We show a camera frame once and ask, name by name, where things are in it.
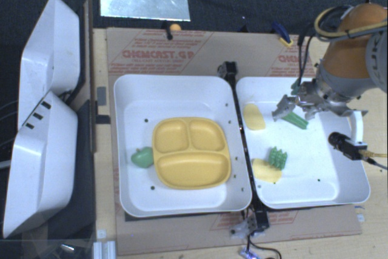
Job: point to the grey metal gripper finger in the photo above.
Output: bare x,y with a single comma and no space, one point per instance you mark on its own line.
285,106
312,114

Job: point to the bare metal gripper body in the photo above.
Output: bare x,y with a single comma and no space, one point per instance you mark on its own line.
315,97

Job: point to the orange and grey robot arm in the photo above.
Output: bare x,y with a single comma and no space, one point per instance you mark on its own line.
348,51

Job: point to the green toy celery stalk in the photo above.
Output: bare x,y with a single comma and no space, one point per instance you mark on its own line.
297,121

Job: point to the yellow oval toy food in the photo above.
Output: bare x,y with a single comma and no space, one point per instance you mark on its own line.
254,118

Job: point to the thin black and white rod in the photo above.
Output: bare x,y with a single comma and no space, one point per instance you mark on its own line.
245,142

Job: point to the white plastic tray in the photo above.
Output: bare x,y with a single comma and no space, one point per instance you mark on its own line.
136,191
309,173

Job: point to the yellow pineapple with green crown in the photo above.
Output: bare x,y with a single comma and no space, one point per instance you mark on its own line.
265,171

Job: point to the brown cardboard board, red print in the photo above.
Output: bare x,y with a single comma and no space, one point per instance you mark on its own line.
197,54

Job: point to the yellow divided plate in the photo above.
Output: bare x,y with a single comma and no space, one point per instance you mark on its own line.
191,154

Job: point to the green toy apple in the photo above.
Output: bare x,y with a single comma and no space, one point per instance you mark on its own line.
142,157

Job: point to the black cylinder on white bracket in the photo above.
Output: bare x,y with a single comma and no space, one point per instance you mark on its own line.
345,145

